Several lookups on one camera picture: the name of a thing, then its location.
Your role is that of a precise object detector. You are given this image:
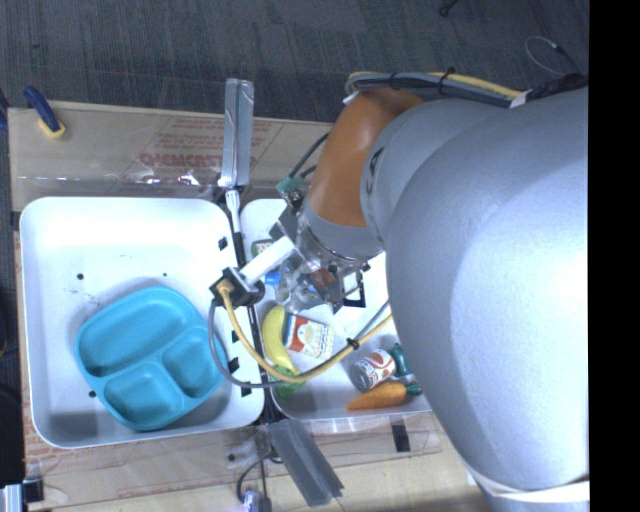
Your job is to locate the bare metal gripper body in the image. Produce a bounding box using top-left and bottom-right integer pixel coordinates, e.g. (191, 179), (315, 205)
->
(275, 225), (365, 314)

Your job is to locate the red and white carton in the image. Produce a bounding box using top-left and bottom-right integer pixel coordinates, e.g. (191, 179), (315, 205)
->
(283, 313), (337, 361)

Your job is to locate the yellow banana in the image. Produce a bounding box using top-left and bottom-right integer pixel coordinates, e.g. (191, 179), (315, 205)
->
(261, 304), (302, 377)

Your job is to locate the white can with orange print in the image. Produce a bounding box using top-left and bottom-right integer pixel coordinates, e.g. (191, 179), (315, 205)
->
(349, 348), (399, 393)

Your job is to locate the green toy vegetable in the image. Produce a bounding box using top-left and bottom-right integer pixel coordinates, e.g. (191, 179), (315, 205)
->
(272, 366), (308, 401)

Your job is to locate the dark green bottle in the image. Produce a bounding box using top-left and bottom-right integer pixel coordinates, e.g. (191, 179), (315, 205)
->
(389, 342), (417, 384)

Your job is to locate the white plastic tray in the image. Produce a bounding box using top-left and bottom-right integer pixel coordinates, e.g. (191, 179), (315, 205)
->
(238, 197), (434, 422)
(18, 195), (266, 449)

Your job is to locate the orange carrot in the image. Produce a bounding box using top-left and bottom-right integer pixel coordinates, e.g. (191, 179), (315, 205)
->
(345, 380), (424, 413)

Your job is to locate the blue divided plate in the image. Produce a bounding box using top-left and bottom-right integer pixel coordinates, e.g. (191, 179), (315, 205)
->
(73, 285), (229, 433)

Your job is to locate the brown cardboard board red print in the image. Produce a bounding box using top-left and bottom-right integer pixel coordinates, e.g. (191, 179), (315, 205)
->
(7, 99), (444, 502)

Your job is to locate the black cylinder on white bracket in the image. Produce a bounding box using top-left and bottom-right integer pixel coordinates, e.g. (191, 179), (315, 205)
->
(208, 234), (301, 307)

